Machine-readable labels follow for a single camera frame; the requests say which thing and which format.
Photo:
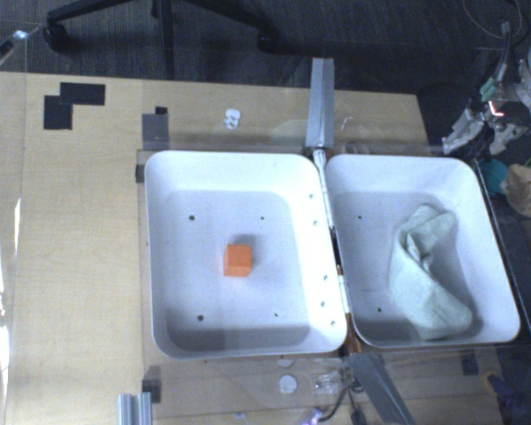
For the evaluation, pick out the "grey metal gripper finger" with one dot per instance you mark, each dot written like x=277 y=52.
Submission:
x=462 y=130
x=508 y=136

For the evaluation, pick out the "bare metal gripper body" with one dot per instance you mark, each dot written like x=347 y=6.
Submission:
x=528 y=98

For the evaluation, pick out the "white plastic tray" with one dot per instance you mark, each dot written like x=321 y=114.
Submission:
x=371 y=180
x=212 y=180

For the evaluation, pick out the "pale green cloth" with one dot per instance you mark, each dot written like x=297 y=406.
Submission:
x=420 y=281

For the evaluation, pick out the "orange cube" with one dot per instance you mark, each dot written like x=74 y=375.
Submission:
x=237 y=260

